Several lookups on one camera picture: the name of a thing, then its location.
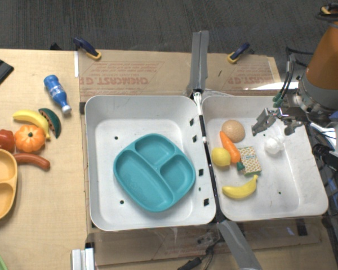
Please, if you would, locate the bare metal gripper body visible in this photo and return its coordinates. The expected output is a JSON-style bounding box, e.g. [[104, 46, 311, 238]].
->
[[277, 90, 337, 124]]

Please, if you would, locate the white lumpy toy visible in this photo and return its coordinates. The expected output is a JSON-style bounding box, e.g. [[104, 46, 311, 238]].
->
[[263, 135, 286, 156]]

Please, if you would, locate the beige round bread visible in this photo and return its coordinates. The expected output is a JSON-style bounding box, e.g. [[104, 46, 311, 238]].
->
[[221, 119, 246, 144]]

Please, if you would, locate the small patterned carton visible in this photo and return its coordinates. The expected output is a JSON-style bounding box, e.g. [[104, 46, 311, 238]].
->
[[237, 146, 263, 177]]

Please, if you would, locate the orange carrot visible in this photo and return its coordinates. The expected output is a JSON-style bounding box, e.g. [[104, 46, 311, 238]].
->
[[219, 130, 246, 172]]

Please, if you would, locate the yellow lemon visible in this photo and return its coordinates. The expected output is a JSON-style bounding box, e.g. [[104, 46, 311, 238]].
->
[[211, 147, 232, 168]]

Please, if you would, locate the white plastic tray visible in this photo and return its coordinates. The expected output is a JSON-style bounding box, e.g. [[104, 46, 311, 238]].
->
[[84, 94, 217, 232], [201, 94, 330, 223]]

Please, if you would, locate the yellow banana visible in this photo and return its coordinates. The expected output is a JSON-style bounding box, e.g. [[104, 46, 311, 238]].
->
[[221, 174, 259, 200], [12, 109, 51, 141]]

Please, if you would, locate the teal divided plate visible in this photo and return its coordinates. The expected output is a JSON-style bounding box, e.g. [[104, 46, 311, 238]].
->
[[113, 133, 197, 214]]

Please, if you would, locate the brown cardboard board red print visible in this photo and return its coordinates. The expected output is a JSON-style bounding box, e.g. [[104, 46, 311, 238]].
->
[[78, 48, 329, 266]]

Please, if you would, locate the green watermelon slice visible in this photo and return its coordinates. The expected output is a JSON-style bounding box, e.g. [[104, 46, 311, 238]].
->
[[38, 107, 63, 140]]

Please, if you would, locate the blue bottle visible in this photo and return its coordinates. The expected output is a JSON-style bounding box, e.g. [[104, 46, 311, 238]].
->
[[43, 74, 73, 115]]

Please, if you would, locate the brown sausage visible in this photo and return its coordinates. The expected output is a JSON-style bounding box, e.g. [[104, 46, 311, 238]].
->
[[13, 152, 51, 172]]

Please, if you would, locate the orange pumpkin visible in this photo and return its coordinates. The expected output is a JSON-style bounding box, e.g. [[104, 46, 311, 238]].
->
[[14, 124, 47, 154]]

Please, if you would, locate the red tomato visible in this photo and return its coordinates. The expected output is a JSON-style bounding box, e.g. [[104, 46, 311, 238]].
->
[[0, 129, 16, 153]]

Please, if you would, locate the yellow divided plate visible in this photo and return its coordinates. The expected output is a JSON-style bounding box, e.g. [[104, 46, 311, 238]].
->
[[0, 147, 19, 224]]

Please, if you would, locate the black cylinder on white bracket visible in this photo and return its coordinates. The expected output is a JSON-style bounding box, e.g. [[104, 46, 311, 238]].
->
[[312, 121, 338, 167]]

